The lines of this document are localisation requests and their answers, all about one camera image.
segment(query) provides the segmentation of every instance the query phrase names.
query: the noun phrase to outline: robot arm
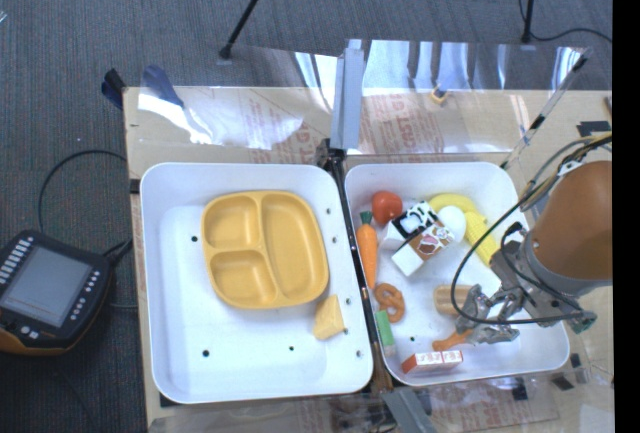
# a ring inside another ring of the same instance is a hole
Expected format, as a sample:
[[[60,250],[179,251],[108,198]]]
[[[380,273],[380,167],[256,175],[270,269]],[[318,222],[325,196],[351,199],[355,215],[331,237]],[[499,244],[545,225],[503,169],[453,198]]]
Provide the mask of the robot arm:
[[[460,314],[456,333],[465,334],[464,342],[511,341],[518,336],[511,325],[530,322],[549,327],[566,320],[580,333],[596,320],[594,313],[580,307],[578,299],[612,284],[613,172],[611,161],[582,163],[581,159],[610,141],[609,133],[574,152],[538,188],[542,192],[537,192],[536,201],[541,196],[548,200],[534,227],[527,232],[520,224],[511,226],[491,257],[490,268],[501,281],[493,296],[473,286],[460,309],[452,285],[452,303]],[[519,206],[530,203],[535,194],[527,195]],[[516,231],[523,241],[505,244],[504,239]],[[499,313],[488,318],[497,304],[502,304]],[[509,320],[522,309],[532,319]]]

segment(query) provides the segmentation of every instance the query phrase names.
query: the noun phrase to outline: orange toy piece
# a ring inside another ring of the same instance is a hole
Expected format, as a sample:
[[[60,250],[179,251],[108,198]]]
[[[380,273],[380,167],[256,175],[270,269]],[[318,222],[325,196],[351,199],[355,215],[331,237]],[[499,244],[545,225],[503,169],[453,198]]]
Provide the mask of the orange toy piece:
[[[441,341],[433,341],[431,343],[431,347],[433,351],[448,351],[453,346],[457,346],[458,344],[464,344],[467,341],[467,336],[471,333],[471,330],[465,330],[462,333],[458,333],[454,330],[454,332],[449,335],[444,340]]]
[[[358,242],[358,251],[360,252],[360,260],[362,261],[367,286],[373,289],[373,286],[376,285],[378,267],[378,234],[376,229],[371,226],[371,217],[371,211],[360,213],[362,225],[356,230],[356,241]]]
[[[380,304],[380,310],[386,310],[390,323],[397,323],[404,316],[404,296],[391,284],[378,284],[373,291]]]
[[[384,226],[403,213],[402,199],[391,191],[376,191],[371,198],[371,211],[376,223]]]

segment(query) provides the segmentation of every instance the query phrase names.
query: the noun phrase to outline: orange carrot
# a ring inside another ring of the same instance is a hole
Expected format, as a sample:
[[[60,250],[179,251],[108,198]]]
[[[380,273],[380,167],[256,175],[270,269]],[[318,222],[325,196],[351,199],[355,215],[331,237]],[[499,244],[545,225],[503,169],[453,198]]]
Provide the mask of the orange carrot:
[[[360,260],[364,269],[364,276],[369,288],[373,289],[376,283],[376,271],[378,266],[378,235],[376,229],[371,226],[373,213],[363,211],[360,213],[362,225],[356,229],[356,241]]]

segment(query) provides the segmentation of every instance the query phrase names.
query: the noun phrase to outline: white egg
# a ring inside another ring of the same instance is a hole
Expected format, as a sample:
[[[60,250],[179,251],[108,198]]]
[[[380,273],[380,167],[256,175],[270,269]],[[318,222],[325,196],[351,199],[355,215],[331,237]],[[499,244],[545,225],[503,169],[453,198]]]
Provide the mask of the white egg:
[[[462,241],[467,230],[467,219],[462,209],[455,205],[444,206],[438,211],[438,218],[451,231],[456,243]]]

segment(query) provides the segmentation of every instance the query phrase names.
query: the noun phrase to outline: gray carpet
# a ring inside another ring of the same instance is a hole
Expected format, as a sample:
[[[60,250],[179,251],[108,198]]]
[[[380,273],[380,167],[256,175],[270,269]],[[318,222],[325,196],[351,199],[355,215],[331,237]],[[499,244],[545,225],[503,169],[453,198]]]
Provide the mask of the gray carpet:
[[[38,228],[47,174],[85,150],[125,155],[122,113],[101,94],[115,68],[128,85],[145,66],[176,85],[216,85],[218,51],[249,0],[0,0],[0,235]],[[260,0],[238,44],[339,55],[347,38],[521,42],[526,0]],[[612,88],[613,0],[535,0],[534,44],[591,47],[572,87]],[[556,35],[567,34],[546,41]],[[54,174],[46,233],[104,252],[130,236],[126,165],[100,153]],[[132,255],[111,302],[135,302]],[[55,358],[0,354],[0,431],[145,431],[138,316],[107,306],[87,336]]]

